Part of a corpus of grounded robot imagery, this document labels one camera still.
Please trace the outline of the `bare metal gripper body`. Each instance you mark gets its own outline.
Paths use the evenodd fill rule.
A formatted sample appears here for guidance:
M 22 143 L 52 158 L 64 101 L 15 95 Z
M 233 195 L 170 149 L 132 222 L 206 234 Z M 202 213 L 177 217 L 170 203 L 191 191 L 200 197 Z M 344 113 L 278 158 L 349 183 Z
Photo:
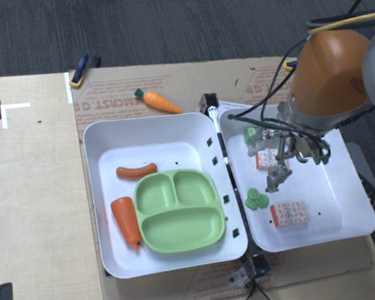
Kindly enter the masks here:
M 325 118 L 307 115 L 299 111 L 291 101 L 277 106 L 276 118 L 264 118 L 273 126 L 273 131 L 285 140 L 282 152 L 285 157 L 295 157 L 305 163 L 326 163 L 331 156 L 329 143 L 324 140 L 328 132 Z

